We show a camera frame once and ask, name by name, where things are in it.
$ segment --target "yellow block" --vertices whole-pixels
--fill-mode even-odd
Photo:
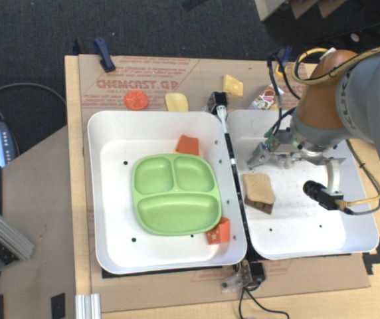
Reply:
[[[223,79],[223,92],[243,96],[243,83],[236,78],[226,74]]]
[[[165,101],[168,111],[189,111],[187,97],[182,93],[167,93],[165,94]]]

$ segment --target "black floor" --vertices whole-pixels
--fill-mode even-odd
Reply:
[[[296,20],[283,5],[261,22],[254,0],[0,0],[0,87],[32,82],[64,96],[64,56],[80,38],[93,53],[102,37],[112,55],[266,60],[291,46],[363,51],[380,46],[380,25],[359,43],[348,35],[380,23],[380,0],[349,0],[327,18],[317,7]],[[0,92],[0,111],[25,152],[66,124],[60,99],[40,88]]]

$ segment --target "white tray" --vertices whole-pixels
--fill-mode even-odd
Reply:
[[[237,110],[227,119],[233,151],[242,189],[246,173],[262,172],[270,176],[276,196],[272,214],[268,215],[245,205],[250,239],[255,251],[266,259],[286,259],[316,255],[333,255],[372,251],[379,242],[379,234],[372,214],[346,215],[341,211],[327,211],[310,199],[302,190],[307,180],[328,184],[326,167],[296,162],[284,169],[277,159],[249,170],[246,162],[264,134],[277,121],[278,113],[262,110]],[[281,128],[289,125],[282,121]],[[348,201],[364,199],[361,184],[351,152],[342,142],[331,153],[335,158],[346,158],[340,165],[340,190]],[[369,205],[351,207],[354,211],[369,210]]]
[[[201,157],[213,168],[230,242],[208,245],[204,233],[153,235],[138,223],[132,201],[132,170],[143,157],[169,154],[181,135],[199,139]],[[96,255],[106,271],[233,265],[246,254],[246,237],[223,128],[206,112],[101,111],[88,122],[94,198]]]

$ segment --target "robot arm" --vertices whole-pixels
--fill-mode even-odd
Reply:
[[[346,50],[328,53],[310,79],[300,80],[297,74],[294,78],[307,88],[290,127],[262,142],[249,168],[273,156],[330,165],[324,154],[350,138],[372,143],[380,157],[380,48],[359,55]]]

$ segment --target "red round object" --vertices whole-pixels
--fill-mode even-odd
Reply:
[[[149,98],[141,90],[131,90],[125,95],[124,102],[130,110],[143,110],[149,104]]]

